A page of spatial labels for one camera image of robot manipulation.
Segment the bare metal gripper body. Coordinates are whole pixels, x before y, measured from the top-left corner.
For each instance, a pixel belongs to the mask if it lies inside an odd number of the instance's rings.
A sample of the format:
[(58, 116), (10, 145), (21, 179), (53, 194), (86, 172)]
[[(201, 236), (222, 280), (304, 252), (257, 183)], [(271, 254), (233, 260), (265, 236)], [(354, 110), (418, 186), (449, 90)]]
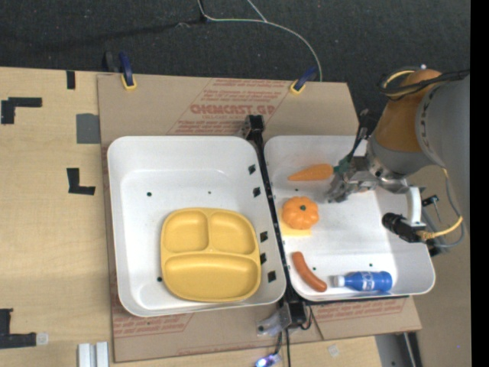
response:
[(350, 194), (378, 187), (391, 193), (405, 193), (409, 189), (404, 175), (391, 171), (377, 158), (368, 156), (345, 157), (339, 161), (337, 181), (339, 186), (349, 185)]

